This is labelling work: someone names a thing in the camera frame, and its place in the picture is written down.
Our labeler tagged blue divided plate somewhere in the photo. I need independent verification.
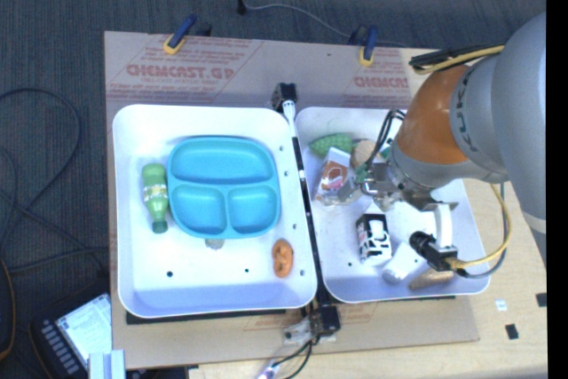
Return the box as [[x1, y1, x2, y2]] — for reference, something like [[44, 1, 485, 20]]
[[166, 136, 282, 241]]

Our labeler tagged white plastic tray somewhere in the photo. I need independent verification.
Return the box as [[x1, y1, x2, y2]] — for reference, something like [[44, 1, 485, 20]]
[[294, 106, 493, 304], [111, 103, 319, 320]]

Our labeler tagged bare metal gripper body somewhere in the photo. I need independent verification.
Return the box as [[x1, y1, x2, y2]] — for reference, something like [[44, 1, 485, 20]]
[[359, 160, 404, 212]]

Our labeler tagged tan bread stick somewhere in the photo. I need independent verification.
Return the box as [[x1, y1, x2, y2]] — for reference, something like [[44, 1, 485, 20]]
[[407, 269, 456, 292]]

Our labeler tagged green plastic bottle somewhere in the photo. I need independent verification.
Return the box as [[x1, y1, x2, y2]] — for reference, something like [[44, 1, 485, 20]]
[[140, 162, 170, 234]]

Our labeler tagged black and white carton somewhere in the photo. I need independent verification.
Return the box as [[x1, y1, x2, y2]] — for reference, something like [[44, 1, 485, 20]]
[[355, 213, 394, 267]]

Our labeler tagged black block with thin wires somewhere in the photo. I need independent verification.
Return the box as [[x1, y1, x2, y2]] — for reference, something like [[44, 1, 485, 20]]
[[271, 82, 299, 110], [283, 304, 343, 345]]

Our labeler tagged brown cardboard board red print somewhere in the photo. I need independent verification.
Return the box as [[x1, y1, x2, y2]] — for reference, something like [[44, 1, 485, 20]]
[[103, 30, 481, 370]]

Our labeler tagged beige round biscuit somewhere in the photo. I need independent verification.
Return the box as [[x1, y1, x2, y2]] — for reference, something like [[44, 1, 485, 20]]
[[351, 139, 378, 170]]

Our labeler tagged thin black and white rod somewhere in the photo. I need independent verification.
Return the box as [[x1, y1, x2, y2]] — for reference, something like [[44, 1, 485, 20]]
[[281, 99, 333, 307]]

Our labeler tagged orange and white packet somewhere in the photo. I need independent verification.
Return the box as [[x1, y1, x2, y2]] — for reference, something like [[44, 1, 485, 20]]
[[312, 146, 359, 207]]

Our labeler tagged orange pretzel biscuit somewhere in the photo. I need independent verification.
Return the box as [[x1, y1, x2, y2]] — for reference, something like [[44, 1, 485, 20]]
[[271, 238, 295, 280]]

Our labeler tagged green dotted toy vegetable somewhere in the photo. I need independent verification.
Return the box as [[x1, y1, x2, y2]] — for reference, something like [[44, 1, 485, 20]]
[[308, 132, 355, 158]]

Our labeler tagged black cylinder on white bracket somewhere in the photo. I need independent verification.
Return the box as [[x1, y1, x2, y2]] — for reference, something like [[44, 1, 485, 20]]
[[408, 201, 460, 273]]

